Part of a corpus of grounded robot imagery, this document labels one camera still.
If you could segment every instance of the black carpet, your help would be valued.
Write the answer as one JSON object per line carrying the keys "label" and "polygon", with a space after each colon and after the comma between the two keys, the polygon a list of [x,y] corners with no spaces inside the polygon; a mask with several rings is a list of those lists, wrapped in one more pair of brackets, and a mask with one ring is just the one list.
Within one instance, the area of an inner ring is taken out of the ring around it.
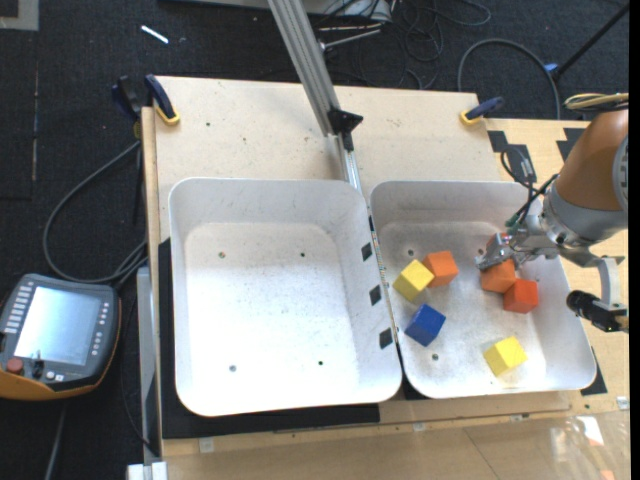
{"label": "black carpet", "polygon": [[[336,47],[327,64],[339,85],[461,89],[480,100],[502,96],[495,117],[555,119],[557,101],[574,94],[628,92],[629,13],[563,73],[557,100],[540,66],[563,65],[628,1],[403,0],[393,25]],[[141,32],[143,24],[170,43]],[[328,43],[353,33],[318,36]],[[0,28],[0,61],[0,295],[22,273],[52,273],[42,251],[50,212],[133,143],[130,121],[111,102],[118,77],[141,93],[147,73],[296,80],[269,11],[156,0],[40,0],[38,32]],[[588,118],[561,106],[559,114]],[[132,157],[70,202],[50,237],[60,269],[106,275],[144,238],[142,214],[132,223],[136,174]],[[125,312],[135,310],[134,297],[132,278]],[[142,462],[124,408],[139,425],[136,322],[134,314],[104,384],[70,400],[54,478],[123,479],[128,464]],[[2,480],[44,477],[62,406],[0,400]]]}

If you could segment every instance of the wooden board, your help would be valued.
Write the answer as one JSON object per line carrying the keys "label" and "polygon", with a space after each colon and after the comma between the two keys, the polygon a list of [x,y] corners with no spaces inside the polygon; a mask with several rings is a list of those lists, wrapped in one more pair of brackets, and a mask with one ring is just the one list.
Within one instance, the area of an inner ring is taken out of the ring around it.
{"label": "wooden board", "polygon": [[[181,113],[182,121],[177,127],[169,128],[154,117],[152,109],[143,111],[150,266],[156,308],[157,245],[169,236],[168,194],[177,181],[191,176],[331,179],[342,174],[335,143],[321,136],[300,85],[174,77],[159,77],[159,80]],[[477,97],[472,94],[346,87],[336,90],[345,110],[365,117],[354,131],[365,195],[375,184],[387,179],[509,179],[500,168],[498,154],[491,149],[490,131],[502,131],[509,143],[526,145],[538,179],[542,181],[562,165],[557,143],[566,140],[565,128],[586,126],[573,121],[488,119],[466,127],[458,116],[477,104]],[[609,255],[628,257],[627,233],[612,238],[602,249]],[[565,267],[572,288],[593,291],[594,283],[599,283],[593,278],[594,272],[573,268],[573,265]],[[621,274],[625,302],[628,302],[626,264]],[[480,423],[506,423],[523,414],[548,418],[558,414],[575,416],[617,411],[617,397],[629,399],[628,335],[607,335],[588,323],[585,329],[602,369],[607,393],[584,397],[579,391],[548,392],[411,401],[398,393],[394,399],[381,404],[381,425],[222,436],[215,438],[216,447],[230,451],[274,446],[288,449],[285,445],[294,439],[296,442],[351,438],[375,441],[387,433],[413,432],[416,425],[451,429]],[[171,463],[175,478],[196,478],[188,476],[186,471],[205,467],[207,461],[200,462],[201,444],[197,439],[163,441],[163,456],[176,457]],[[378,445],[387,446],[372,444],[372,449]],[[260,463],[262,453],[258,452],[256,464]],[[178,473],[182,468],[184,477]],[[216,465],[216,470],[215,478],[232,477],[225,476],[224,467]],[[274,474],[273,477],[288,478],[284,476],[286,468],[282,471],[283,476]],[[341,477],[359,478],[344,474]]]}

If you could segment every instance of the hole in tray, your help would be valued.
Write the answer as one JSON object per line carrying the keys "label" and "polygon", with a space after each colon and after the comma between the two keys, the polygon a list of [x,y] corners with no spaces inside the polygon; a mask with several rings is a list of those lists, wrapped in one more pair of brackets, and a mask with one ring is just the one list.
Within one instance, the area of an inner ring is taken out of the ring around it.
{"label": "hole in tray", "polygon": [[362,246],[362,261],[367,261],[367,259],[373,254],[373,249],[371,244],[366,244]]}
{"label": "hole in tray", "polygon": [[382,298],[382,293],[380,292],[380,285],[376,286],[373,290],[369,292],[369,298],[371,298],[371,305],[375,306],[380,299]]}

